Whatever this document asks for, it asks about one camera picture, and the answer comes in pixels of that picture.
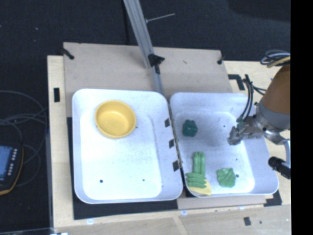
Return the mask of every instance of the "metal bracket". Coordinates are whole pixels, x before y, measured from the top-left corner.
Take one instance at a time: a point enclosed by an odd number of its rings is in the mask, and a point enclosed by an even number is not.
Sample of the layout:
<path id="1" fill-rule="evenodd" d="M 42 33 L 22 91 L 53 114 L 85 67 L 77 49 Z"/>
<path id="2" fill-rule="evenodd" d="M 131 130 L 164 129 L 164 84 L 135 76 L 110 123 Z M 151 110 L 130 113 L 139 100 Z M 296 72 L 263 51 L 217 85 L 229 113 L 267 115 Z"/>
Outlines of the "metal bracket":
<path id="1" fill-rule="evenodd" d="M 151 67 L 155 67 L 157 74 L 161 74 L 159 65 L 165 60 L 164 57 L 160 57 L 154 54 L 148 56 Z"/>

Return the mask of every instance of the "black clamp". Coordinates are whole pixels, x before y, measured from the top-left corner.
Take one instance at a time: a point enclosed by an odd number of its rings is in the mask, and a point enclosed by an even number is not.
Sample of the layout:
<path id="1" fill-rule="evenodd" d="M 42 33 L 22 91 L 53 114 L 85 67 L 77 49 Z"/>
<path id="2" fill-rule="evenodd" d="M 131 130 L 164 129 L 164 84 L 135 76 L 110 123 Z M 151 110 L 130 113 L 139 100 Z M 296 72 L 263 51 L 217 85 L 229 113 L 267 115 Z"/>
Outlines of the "black clamp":
<path id="1" fill-rule="evenodd" d="M 154 55 L 154 54 L 150 54 L 148 56 L 148 58 L 149 58 L 150 66 L 151 67 L 154 66 L 155 70 L 156 70 L 156 73 L 160 74 L 160 67 L 159 67 L 159 65 L 165 60 L 165 58 L 157 56 L 157 55 Z"/>
<path id="2" fill-rule="evenodd" d="M 287 178 L 291 179 L 291 168 L 288 168 L 287 166 L 284 165 L 286 163 L 282 159 L 279 159 L 277 157 L 271 157 L 268 160 L 268 164 L 270 167 L 272 167 L 274 170 L 280 172 L 280 174 Z"/>
<path id="3" fill-rule="evenodd" d="M 71 60 L 73 60 L 75 58 L 67 49 L 64 49 L 64 48 L 58 49 L 58 55 L 68 56 L 69 59 L 71 59 Z"/>

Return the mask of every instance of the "screen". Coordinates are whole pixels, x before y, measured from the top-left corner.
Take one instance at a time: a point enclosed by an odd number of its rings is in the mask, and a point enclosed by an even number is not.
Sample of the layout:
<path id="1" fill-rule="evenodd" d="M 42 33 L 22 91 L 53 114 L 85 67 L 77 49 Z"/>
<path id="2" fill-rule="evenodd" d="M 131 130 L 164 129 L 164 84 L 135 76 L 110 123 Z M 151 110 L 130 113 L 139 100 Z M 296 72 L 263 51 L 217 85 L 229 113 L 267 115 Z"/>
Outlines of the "screen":
<path id="1" fill-rule="evenodd" d="M 0 180 L 4 180 L 12 147 L 0 145 Z"/>

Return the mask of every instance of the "yellow bowl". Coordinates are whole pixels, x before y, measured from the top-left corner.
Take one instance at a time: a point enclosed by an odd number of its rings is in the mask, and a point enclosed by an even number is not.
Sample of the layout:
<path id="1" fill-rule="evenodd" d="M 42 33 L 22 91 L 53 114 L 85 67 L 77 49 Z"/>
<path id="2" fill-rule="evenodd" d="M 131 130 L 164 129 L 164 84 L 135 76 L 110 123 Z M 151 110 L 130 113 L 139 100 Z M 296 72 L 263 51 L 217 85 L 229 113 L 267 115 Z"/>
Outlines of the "yellow bowl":
<path id="1" fill-rule="evenodd" d="M 112 139 L 125 137 L 136 127 L 134 111 L 128 104 L 118 100 L 101 103 L 94 117 L 99 131 Z"/>

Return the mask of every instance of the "electronic device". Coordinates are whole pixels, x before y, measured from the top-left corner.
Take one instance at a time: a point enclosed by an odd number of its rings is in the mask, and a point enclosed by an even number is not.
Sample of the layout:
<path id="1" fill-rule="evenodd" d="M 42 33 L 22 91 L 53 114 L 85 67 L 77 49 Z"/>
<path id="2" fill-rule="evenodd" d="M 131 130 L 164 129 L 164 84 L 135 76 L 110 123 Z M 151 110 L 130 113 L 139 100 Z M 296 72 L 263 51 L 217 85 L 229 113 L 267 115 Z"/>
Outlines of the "electronic device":
<path id="1" fill-rule="evenodd" d="M 21 143 L 0 142 L 0 195 L 9 193 L 19 178 L 23 164 Z"/>

